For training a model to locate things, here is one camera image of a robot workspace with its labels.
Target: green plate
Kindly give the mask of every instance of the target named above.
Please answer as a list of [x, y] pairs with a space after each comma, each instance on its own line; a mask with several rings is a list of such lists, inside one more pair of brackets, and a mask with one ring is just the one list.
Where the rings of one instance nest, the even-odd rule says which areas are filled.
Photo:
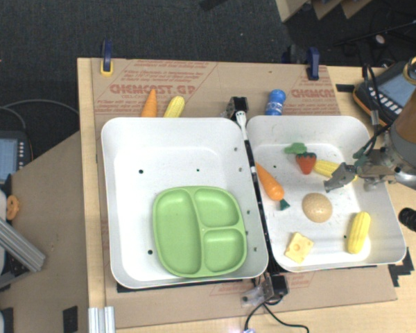
[[153, 206], [160, 262], [185, 278], [223, 275], [247, 256], [242, 213], [236, 199], [218, 187], [174, 187]]

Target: black floor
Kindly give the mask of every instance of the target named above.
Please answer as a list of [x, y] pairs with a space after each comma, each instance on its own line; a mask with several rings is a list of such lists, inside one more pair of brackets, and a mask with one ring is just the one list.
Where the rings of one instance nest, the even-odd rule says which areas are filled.
[[[279, 63], [291, 47], [303, 62], [314, 46], [321, 64], [381, 66], [416, 56], [415, 20], [416, 0], [374, 0], [351, 19], [338, 6], [320, 21], [305, 5], [284, 24], [275, 0], [0, 0], [0, 106], [48, 99], [77, 108], [76, 58], [98, 57], [103, 38], [116, 58]], [[404, 24], [411, 25], [388, 33], [382, 49], [367, 39], [333, 46]], [[12, 109], [26, 122], [35, 157], [79, 127], [59, 105]], [[19, 130], [21, 121], [0, 111], [0, 129]]]

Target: strawberry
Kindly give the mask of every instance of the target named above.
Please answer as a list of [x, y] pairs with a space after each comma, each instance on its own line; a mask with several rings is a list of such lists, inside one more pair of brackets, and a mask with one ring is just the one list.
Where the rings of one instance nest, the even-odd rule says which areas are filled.
[[316, 154], [312, 152], [296, 154], [296, 162], [299, 164], [300, 170], [305, 175], [310, 174], [310, 172], [313, 170], [316, 159]]

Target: white tray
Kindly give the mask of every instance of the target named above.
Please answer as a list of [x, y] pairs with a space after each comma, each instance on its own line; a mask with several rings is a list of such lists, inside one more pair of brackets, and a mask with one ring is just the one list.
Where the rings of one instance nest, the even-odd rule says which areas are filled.
[[[102, 129], [110, 262], [115, 279], [131, 289], [255, 278], [268, 252], [240, 128], [221, 118], [115, 118]], [[207, 185], [238, 201], [247, 234], [242, 267], [228, 275], [189, 279], [160, 263], [153, 203], [171, 187]]]
[[[248, 137], [255, 160], [276, 177], [285, 189], [290, 207], [280, 211], [278, 203], [261, 190], [263, 207], [273, 255], [287, 271], [302, 272], [318, 269], [369, 266], [399, 262], [406, 254], [404, 237], [385, 184], [365, 191], [358, 179], [340, 189], [326, 193], [326, 178], [314, 171], [304, 175], [293, 154], [284, 149], [302, 142], [318, 159], [353, 164], [352, 155], [369, 139], [365, 126], [346, 116], [258, 116], [247, 125]], [[302, 199], [311, 192], [328, 197], [333, 205], [332, 217], [314, 223], [302, 211]], [[366, 211], [372, 217], [369, 237], [362, 251], [349, 254], [344, 236], [349, 233], [351, 217]], [[294, 232], [314, 241], [314, 246], [298, 264], [284, 255]]]

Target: toy sink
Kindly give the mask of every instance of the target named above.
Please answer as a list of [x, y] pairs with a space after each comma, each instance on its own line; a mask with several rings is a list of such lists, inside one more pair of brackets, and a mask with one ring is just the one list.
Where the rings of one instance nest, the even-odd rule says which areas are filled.
[[[277, 264], [292, 272], [403, 259], [405, 241], [384, 184], [367, 192], [359, 179], [327, 194], [324, 176], [302, 174], [294, 155], [284, 153], [287, 146], [302, 142], [318, 159], [352, 164], [353, 153], [369, 139], [359, 120], [258, 116], [249, 120], [247, 132], [254, 159], [284, 186], [290, 205], [281, 211], [259, 183], [264, 219], [242, 132], [233, 121], [121, 117], [103, 126], [110, 263], [119, 284], [144, 289], [255, 278], [267, 269], [267, 243]], [[218, 192], [198, 193], [204, 188]], [[219, 200], [222, 191], [227, 195]], [[304, 215], [302, 199], [311, 192], [331, 201], [328, 221], [314, 223]], [[234, 201], [237, 212], [232, 210]], [[215, 215], [218, 211], [204, 213], [214, 203], [223, 209], [223, 216]], [[166, 209], [179, 206], [182, 218], [172, 221]], [[346, 252], [345, 236], [359, 211], [369, 212], [372, 224], [364, 248], [355, 255]], [[301, 264], [284, 255], [295, 232], [314, 242]], [[190, 247], [185, 256], [172, 248], [178, 235], [180, 245]], [[219, 246], [229, 248], [223, 257]]]

